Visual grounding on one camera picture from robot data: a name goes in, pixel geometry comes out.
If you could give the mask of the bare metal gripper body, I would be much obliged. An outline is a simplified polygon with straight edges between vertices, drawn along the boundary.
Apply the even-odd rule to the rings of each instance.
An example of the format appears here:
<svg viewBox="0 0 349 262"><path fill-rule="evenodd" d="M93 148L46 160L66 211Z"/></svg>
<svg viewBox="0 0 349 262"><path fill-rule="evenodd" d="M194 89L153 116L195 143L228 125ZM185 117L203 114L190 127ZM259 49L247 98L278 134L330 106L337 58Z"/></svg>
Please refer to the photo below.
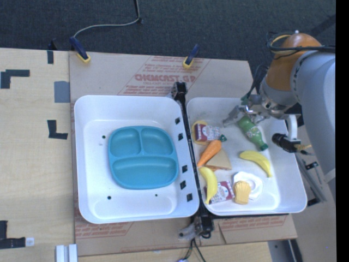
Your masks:
<svg viewBox="0 0 349 262"><path fill-rule="evenodd" d="M249 115L259 115L265 118L274 117L281 119L284 117L287 106L280 105L263 95L252 94L248 98L246 113Z"/></svg>

